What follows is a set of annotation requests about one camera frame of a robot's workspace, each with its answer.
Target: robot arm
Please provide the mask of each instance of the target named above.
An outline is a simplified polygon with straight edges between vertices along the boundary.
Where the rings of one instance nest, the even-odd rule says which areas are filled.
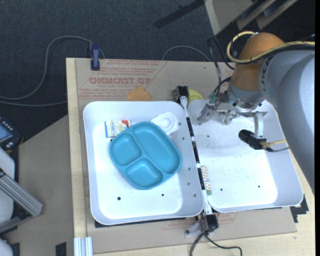
[[[251,37],[236,59],[230,55],[231,44],[247,34]],[[315,43],[284,43],[270,33],[242,32],[232,39],[227,54],[237,63],[228,95],[215,95],[198,123],[223,112],[228,124],[237,115],[251,116],[267,100],[277,111],[286,142],[315,194]],[[232,108],[225,106],[228,102]]]

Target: blue connector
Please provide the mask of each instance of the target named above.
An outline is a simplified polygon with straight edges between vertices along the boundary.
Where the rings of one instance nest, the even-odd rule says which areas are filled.
[[[98,71],[100,70],[100,63],[99,63],[99,45],[96,43],[92,44],[91,49],[91,70]]]

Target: white tray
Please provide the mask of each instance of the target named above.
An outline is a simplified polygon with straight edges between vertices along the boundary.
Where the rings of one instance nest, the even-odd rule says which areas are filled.
[[[149,190],[133,187],[109,156],[110,138],[105,121],[151,121],[173,112],[180,122],[170,138],[182,156],[180,170],[163,184]],[[182,107],[172,101],[95,101],[83,110],[89,171],[90,208],[96,221],[117,225],[198,215],[204,200],[192,142]]]
[[[216,117],[197,125],[208,100],[194,100],[188,106],[200,164],[206,166],[212,195],[208,202],[218,212],[236,212],[298,205],[301,185],[288,150],[255,150],[238,137],[239,131],[255,131],[254,119],[237,117],[229,125]],[[263,117],[267,142],[284,139],[276,112],[264,101],[257,109]]]

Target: dark carpet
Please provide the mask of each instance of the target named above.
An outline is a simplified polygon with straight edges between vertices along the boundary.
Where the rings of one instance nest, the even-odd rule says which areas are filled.
[[[299,0],[262,31],[285,42],[315,33],[315,0]],[[260,31],[252,21],[245,28]],[[223,50],[239,32],[231,23],[217,35]],[[203,0],[0,0],[0,113],[30,139],[68,113],[67,57],[86,58],[88,43],[59,40],[48,55],[48,70],[40,83],[48,44],[60,36],[79,36],[100,45],[108,59],[161,60],[177,45],[194,47],[210,56],[207,39],[213,36]],[[215,58],[222,61],[219,51]],[[177,49],[166,56],[173,61],[206,61],[195,51]]]

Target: blue plate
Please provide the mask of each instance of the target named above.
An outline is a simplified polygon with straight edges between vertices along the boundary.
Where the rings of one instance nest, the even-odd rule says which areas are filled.
[[[152,122],[139,122],[122,131],[111,141],[109,154],[124,177],[141,190],[162,184],[182,164],[176,145]]]

